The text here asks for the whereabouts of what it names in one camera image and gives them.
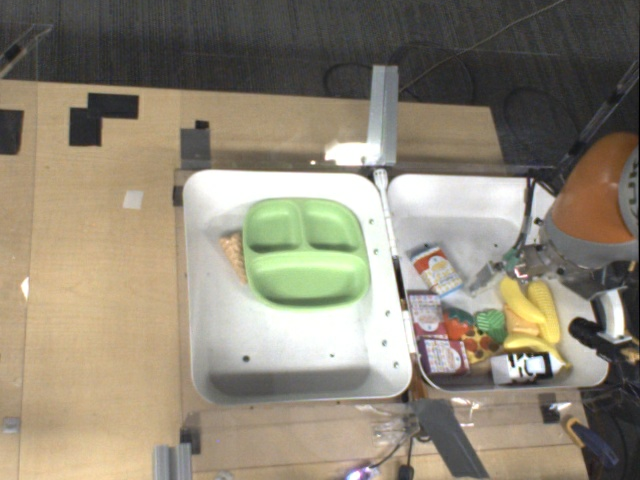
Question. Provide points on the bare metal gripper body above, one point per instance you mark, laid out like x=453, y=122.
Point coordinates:
x=542, y=264

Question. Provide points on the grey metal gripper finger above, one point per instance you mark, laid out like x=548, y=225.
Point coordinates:
x=482, y=279

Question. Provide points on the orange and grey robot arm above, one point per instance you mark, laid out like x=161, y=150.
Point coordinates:
x=590, y=193

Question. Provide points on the yellow banana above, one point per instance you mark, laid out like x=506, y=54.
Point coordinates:
x=530, y=343
x=519, y=299

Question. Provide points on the red and white carton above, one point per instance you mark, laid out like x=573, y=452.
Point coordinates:
x=437, y=269

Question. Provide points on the green broccoli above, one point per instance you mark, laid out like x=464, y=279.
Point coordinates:
x=492, y=324

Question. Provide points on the yellow corn cob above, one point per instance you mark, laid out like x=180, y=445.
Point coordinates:
x=546, y=310

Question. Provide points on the red strawberry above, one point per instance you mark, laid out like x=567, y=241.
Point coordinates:
x=456, y=327

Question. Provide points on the orange bread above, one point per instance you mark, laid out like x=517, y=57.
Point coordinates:
x=520, y=325

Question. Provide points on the pink carton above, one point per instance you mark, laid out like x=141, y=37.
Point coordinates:
x=426, y=314

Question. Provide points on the pizza slice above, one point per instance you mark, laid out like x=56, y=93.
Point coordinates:
x=479, y=347

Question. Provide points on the white plastic tray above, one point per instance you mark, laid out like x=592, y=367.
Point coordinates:
x=300, y=348
x=460, y=208

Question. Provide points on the purple carton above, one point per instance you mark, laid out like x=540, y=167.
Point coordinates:
x=444, y=357

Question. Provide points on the white and black carton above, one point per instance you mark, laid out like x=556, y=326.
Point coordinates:
x=520, y=368

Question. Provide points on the green divided plate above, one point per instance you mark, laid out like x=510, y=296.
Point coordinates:
x=305, y=268

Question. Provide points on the tan biscuit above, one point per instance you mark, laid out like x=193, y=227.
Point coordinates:
x=234, y=254

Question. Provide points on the black cylinder on white bracket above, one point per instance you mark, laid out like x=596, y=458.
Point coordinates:
x=607, y=318

